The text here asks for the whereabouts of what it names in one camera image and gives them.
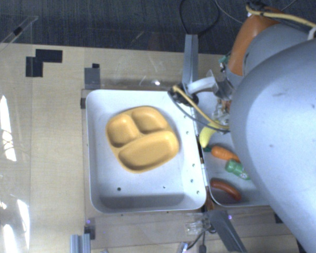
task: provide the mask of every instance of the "sink basin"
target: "sink basin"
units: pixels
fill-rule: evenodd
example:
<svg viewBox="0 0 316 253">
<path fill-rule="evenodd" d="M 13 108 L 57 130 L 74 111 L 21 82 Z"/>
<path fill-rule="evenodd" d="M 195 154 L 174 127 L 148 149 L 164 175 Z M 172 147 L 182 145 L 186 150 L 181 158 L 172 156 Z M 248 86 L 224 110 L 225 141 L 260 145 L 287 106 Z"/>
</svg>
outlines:
<svg viewBox="0 0 316 253">
<path fill-rule="evenodd" d="M 212 92 L 201 92 L 198 93 L 197 96 L 199 98 L 200 109 L 202 109 L 207 115 L 211 115 L 213 106 L 216 104 L 216 97 Z M 197 118 L 204 123 L 206 122 L 206 120 L 200 116 Z M 215 144 L 235 152 L 235 147 L 233 145 L 230 133 L 225 135 L 218 133 L 213 134 L 210 139 L 209 146 L 212 147 Z M 227 208 L 269 205 L 269 202 L 261 195 L 253 181 L 243 180 L 225 170 L 225 160 L 215 158 L 209 152 L 203 153 L 203 156 L 208 180 L 211 178 L 222 180 L 235 187 L 242 196 L 240 201 L 236 201 L 229 194 L 227 194 L 227 192 L 224 192 L 220 189 L 211 188 L 212 198 L 217 204 Z"/>
<path fill-rule="evenodd" d="M 130 149 L 130 145 L 139 136 L 159 133 L 151 140 L 158 143 L 171 137 L 164 121 L 138 123 L 148 115 L 146 111 L 138 111 L 115 121 L 108 126 L 107 132 L 105 129 L 110 119 L 139 106 L 151 106 L 162 114 L 174 132 L 179 148 L 171 159 L 169 156 L 174 152 L 162 156 L 167 157 L 166 163 L 138 173 L 121 166 L 107 136 L 112 135 L 110 143 L 116 149 L 124 147 L 119 157 L 132 168 L 131 159 L 136 157 L 136 147 Z M 176 109 L 167 92 L 95 90 L 86 98 L 86 113 L 90 197 L 96 210 L 102 213 L 195 210 L 204 204 L 206 190 L 193 121 Z M 126 135 L 115 133 L 119 126 L 127 132 Z M 176 147 L 172 144 L 171 149 L 175 151 Z"/>
</svg>

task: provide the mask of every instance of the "carrot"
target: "carrot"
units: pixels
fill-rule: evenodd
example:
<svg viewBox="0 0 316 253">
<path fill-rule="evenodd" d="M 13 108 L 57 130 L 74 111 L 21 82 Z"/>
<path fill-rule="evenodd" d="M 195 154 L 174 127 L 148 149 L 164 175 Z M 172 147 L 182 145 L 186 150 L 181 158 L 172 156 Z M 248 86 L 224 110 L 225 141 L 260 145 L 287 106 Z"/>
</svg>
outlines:
<svg viewBox="0 0 316 253">
<path fill-rule="evenodd" d="M 234 154 L 231 151 L 228 151 L 227 149 L 220 147 L 218 145 L 215 145 L 212 147 L 211 154 L 214 157 L 220 158 L 223 160 L 234 159 L 235 161 L 240 162 L 240 159 L 238 158 L 238 156 L 236 154 Z"/>
</svg>

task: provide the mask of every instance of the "wooden table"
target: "wooden table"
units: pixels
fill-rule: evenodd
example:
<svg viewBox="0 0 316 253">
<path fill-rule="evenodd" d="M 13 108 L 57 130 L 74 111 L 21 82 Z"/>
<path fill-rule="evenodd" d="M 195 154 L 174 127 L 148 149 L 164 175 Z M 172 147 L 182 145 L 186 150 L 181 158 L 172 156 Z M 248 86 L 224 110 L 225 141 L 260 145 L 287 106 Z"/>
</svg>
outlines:
<svg viewBox="0 0 316 253">
<path fill-rule="evenodd" d="M 63 61 L 44 63 L 42 78 L 25 77 L 26 56 L 34 56 L 36 49 L 62 50 Z M 209 69 L 218 69 L 219 57 L 200 55 L 200 75 Z M 24 187 L 30 187 L 30 252 L 69 252 L 70 235 L 83 233 L 85 187 L 80 99 L 84 68 L 92 67 L 93 63 L 100 65 L 102 84 L 122 79 L 139 83 L 144 76 L 147 80 L 158 76 L 166 83 L 177 83 L 182 76 L 183 54 L 13 44 L 0 55 L 4 70 L 17 73 L 14 80 L 4 80 L 12 86 L 8 91 L 14 93 L 14 89 L 26 85 L 31 88 L 24 96 L 31 97 L 32 124 L 29 128 L 20 128 L 21 136 L 31 131 L 30 175 L 23 170 L 11 173 L 25 180 Z M 24 113 L 20 112 L 19 119 L 23 117 Z M 19 123 L 19 120 L 11 119 L 11 123 Z M 295 238 L 284 224 L 275 223 L 269 207 L 233 209 L 229 213 L 249 252 L 298 252 Z M 109 227 L 115 231 L 116 226 L 110 224 Z M 141 236 L 134 240 L 142 242 L 131 246 L 120 242 L 118 247 L 113 242 L 115 247 L 109 248 L 109 253 L 176 252 L 177 242 L 158 244 L 159 231 L 152 239 L 145 237 L 144 232 L 134 231 L 137 228 L 134 225 L 127 228 L 129 233 Z M 185 231 L 180 229 L 180 232 L 184 235 Z M 227 252 L 218 235 L 207 235 L 206 240 L 208 253 Z M 1 230 L 0 252 L 4 252 Z"/>
</svg>

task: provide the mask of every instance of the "gray carpet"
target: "gray carpet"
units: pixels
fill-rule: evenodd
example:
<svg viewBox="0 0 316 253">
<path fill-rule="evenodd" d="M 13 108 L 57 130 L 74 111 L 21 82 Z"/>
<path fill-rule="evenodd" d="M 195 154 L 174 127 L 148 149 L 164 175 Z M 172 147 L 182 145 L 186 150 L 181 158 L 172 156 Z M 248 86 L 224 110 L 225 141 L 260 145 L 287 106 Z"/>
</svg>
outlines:
<svg viewBox="0 0 316 253">
<path fill-rule="evenodd" d="M 37 44 L 182 52 L 185 33 L 179 17 L 180 1 L 0 0 L 0 13 L 38 16 L 33 26 L 33 42 Z M 218 1 L 237 19 L 246 18 L 246 0 Z M 261 1 L 283 8 L 292 0 Z M 192 9 L 192 16 L 201 22 L 204 7 L 194 3 Z M 298 0 L 286 12 L 316 22 L 316 0 Z M 200 52 L 226 53 L 240 26 L 220 13 L 214 27 L 200 38 Z"/>
</svg>

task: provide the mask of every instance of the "toy banana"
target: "toy banana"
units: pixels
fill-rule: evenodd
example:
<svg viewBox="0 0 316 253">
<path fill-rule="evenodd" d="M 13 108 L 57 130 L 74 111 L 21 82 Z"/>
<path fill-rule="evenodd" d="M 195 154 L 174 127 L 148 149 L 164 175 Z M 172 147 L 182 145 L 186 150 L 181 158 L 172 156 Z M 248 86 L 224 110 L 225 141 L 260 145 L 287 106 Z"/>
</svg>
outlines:
<svg viewBox="0 0 316 253">
<path fill-rule="evenodd" d="M 208 125 L 211 127 L 216 126 L 214 123 L 209 123 Z M 204 128 L 200 131 L 200 135 L 199 135 L 199 143 L 200 143 L 202 148 L 205 148 L 209 144 L 211 136 L 215 132 L 216 132 L 216 130 L 210 129 L 210 128 L 204 126 Z"/>
</svg>

